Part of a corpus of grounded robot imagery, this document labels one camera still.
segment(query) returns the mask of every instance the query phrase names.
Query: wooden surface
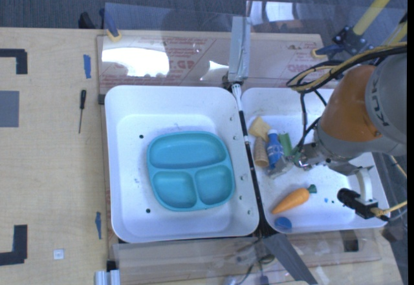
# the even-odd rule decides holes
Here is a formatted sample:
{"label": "wooden surface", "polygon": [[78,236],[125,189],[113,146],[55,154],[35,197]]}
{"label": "wooden surface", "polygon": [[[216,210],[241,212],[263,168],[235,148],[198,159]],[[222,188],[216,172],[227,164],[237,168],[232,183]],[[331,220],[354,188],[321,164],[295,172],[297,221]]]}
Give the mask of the wooden surface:
{"label": "wooden surface", "polygon": [[[27,75],[16,75],[15,59],[0,58],[0,90],[19,91],[19,127],[0,127],[0,252],[12,250],[14,225],[28,226],[28,258],[24,264],[0,266],[0,284],[93,284],[94,272],[105,269],[107,219],[96,67],[100,34],[101,30],[0,28],[0,48],[28,52]],[[91,57],[91,79],[83,70],[84,54]],[[87,89],[87,101],[78,134],[82,89]],[[101,240],[96,212],[101,212]],[[315,266],[312,274],[320,284],[402,284],[379,230],[375,243],[379,259]],[[323,253],[323,242],[316,245]],[[61,248],[65,258],[54,260],[53,251]],[[244,284],[255,284],[258,275]],[[273,284],[292,280],[286,277],[285,271],[269,270]]]}

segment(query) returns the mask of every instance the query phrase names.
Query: white sink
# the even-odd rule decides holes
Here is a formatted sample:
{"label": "white sink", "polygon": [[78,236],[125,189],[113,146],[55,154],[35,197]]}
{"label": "white sink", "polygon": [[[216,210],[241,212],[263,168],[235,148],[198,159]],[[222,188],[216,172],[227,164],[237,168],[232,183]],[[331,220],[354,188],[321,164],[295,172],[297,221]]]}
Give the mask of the white sink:
{"label": "white sink", "polygon": [[[105,97],[112,225],[126,242],[240,237],[259,223],[237,104],[217,87],[117,86]],[[227,146],[235,191],[225,204],[172,211],[155,198],[149,143],[171,132],[208,131]]]}
{"label": "white sink", "polygon": [[[326,100],[332,93],[330,89],[321,89]],[[319,117],[324,109],[323,103],[314,94],[305,97],[308,122],[312,123]],[[279,132],[288,132],[295,146],[302,135],[302,119],[300,95],[290,89],[253,88],[248,89],[242,96],[243,109],[245,111],[246,125],[250,127],[257,116],[261,116],[273,129]],[[313,132],[310,132],[305,140],[311,142]],[[255,138],[249,136],[251,145]],[[375,165],[371,153],[365,153],[351,161],[356,166],[369,167]],[[271,179],[267,176],[266,169],[256,167],[257,181],[261,195],[261,201],[267,222],[273,229],[284,233],[311,233],[322,231],[338,231],[345,229],[363,229],[382,227],[386,222],[379,218],[364,219],[355,214],[353,209],[343,206],[336,195],[341,188],[352,189],[360,192],[360,186],[355,175],[344,176],[322,165],[312,168],[310,171],[293,167],[289,172]],[[376,168],[369,171],[372,183],[373,197],[378,200],[378,206],[382,209],[389,207],[384,188]],[[309,200],[303,205],[290,209],[280,214],[273,215],[272,209],[284,196],[299,187],[316,185],[318,192],[310,195]],[[278,217],[287,217],[291,223],[291,229],[283,229],[275,226]]]}

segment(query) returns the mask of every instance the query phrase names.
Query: beige object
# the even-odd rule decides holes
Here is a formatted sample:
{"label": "beige object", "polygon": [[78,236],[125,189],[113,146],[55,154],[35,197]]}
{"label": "beige object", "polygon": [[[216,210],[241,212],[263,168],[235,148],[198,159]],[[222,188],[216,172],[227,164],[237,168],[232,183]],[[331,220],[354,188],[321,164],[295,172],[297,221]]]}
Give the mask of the beige object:
{"label": "beige object", "polygon": [[258,116],[250,126],[248,133],[255,137],[261,137],[265,142],[269,141],[267,132],[271,129],[270,125],[263,121],[262,117]]}
{"label": "beige object", "polygon": [[257,137],[254,142],[253,159],[254,163],[259,167],[269,166],[269,158],[267,156],[265,148],[265,141],[262,139],[262,137]]}

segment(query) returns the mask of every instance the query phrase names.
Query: green object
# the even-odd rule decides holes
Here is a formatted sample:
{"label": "green object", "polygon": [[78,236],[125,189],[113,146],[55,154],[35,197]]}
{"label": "green object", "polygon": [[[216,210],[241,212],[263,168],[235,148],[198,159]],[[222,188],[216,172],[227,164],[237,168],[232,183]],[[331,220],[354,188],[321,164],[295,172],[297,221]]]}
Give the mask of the green object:
{"label": "green object", "polygon": [[296,146],[295,148],[293,148],[293,150],[290,152],[290,155],[293,156],[292,161],[294,164],[298,164],[299,159],[302,155],[302,153],[300,153],[300,150],[298,149],[298,146]]}
{"label": "green object", "polygon": [[309,191],[309,193],[317,193],[318,190],[316,189],[316,186],[314,184],[312,184],[311,186],[309,186],[307,188],[307,190]]}
{"label": "green object", "polygon": [[281,133],[278,136],[279,142],[283,147],[283,153],[285,156],[290,156],[292,152],[292,143],[290,142],[289,133]]}

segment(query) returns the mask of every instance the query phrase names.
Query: gray square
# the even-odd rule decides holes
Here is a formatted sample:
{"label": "gray square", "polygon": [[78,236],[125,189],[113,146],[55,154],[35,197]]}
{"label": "gray square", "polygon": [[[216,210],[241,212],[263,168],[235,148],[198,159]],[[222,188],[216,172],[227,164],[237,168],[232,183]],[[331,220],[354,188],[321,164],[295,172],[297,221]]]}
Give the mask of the gray square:
{"label": "gray square", "polygon": [[0,127],[19,127],[19,91],[0,91]]}

